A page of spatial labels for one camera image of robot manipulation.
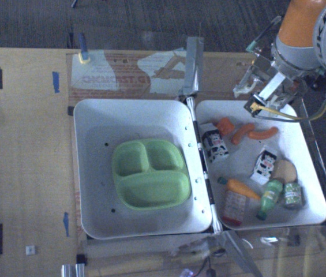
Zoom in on green plastic bottle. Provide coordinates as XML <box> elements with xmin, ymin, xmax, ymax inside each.
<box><xmin>255</xmin><ymin>178</ymin><xmax>284</xmax><ymax>222</ymax></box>

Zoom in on small green can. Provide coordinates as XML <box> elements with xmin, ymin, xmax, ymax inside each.
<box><xmin>282</xmin><ymin>182</ymin><xmax>305</xmax><ymax>210</ymax></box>

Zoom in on brown cardboard board, red print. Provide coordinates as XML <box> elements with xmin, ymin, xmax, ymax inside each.
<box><xmin>66</xmin><ymin>49</ymin><xmax>301</xmax><ymax>239</ymax></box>

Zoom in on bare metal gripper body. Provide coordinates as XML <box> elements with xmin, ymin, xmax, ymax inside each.
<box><xmin>252</xmin><ymin>51</ymin><xmax>309</xmax><ymax>103</ymax></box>

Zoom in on orange toy carrot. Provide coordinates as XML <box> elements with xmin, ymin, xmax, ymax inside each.
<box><xmin>217</xmin><ymin>176</ymin><xmax>262</xmax><ymax>201</ymax></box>

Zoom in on cow print milk carton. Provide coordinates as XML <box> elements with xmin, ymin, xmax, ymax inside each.
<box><xmin>249</xmin><ymin>146</ymin><xmax>278</xmax><ymax>186</ymax></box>
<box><xmin>199</xmin><ymin>122</ymin><xmax>230</xmax><ymax>164</ymax></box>

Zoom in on green divided plate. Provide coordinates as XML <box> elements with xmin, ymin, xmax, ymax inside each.
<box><xmin>111</xmin><ymin>138</ymin><xmax>192</xmax><ymax>212</ymax></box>

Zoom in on white plastic tray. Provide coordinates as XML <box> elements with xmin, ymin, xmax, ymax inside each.
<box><xmin>73</xmin><ymin>98</ymin><xmax>213</xmax><ymax>240</ymax></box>
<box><xmin>194</xmin><ymin>99</ymin><xmax>326</xmax><ymax>231</ymax></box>

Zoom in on orange toy food lump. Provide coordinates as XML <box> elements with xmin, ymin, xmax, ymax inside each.
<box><xmin>215</xmin><ymin>117</ymin><xmax>236</xmax><ymax>137</ymax></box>

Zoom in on orange toy sausage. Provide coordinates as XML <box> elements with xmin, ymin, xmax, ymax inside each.
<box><xmin>247</xmin><ymin>126</ymin><xmax>279</xmax><ymax>141</ymax></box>
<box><xmin>231</xmin><ymin>122</ymin><xmax>256</xmax><ymax>146</ymax></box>

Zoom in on round tan biscuit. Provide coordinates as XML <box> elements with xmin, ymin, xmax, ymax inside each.
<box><xmin>271</xmin><ymin>159</ymin><xmax>298</xmax><ymax>184</ymax></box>

